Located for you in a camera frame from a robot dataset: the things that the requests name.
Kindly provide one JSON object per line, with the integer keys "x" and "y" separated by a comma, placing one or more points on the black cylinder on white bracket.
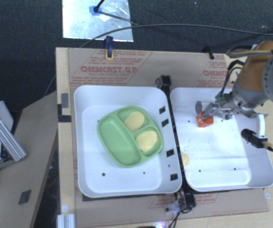
{"x": 253, "y": 138}

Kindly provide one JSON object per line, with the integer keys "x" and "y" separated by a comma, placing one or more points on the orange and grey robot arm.
{"x": 255, "y": 70}

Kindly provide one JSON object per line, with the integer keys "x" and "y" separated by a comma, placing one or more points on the white plastic tray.
{"x": 117, "y": 179}
{"x": 217, "y": 155}

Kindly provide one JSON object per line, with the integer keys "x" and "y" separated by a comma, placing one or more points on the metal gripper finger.
{"x": 212, "y": 106}
{"x": 207, "y": 115}

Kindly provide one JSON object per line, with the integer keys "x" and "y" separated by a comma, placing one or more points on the thin black rod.
{"x": 175, "y": 132}

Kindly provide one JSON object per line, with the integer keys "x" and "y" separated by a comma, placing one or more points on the brown cardboard board, red print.
{"x": 126, "y": 68}

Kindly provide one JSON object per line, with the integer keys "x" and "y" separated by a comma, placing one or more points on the green divided plate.
{"x": 117, "y": 141}

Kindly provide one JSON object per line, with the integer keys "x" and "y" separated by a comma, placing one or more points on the red packet with yellow stars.
{"x": 206, "y": 123}

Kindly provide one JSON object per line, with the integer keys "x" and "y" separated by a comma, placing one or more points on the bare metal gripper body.
{"x": 233, "y": 107}

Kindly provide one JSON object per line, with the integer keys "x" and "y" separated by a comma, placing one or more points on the yellow biscuit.
{"x": 146, "y": 140}
{"x": 185, "y": 159}
{"x": 134, "y": 121}

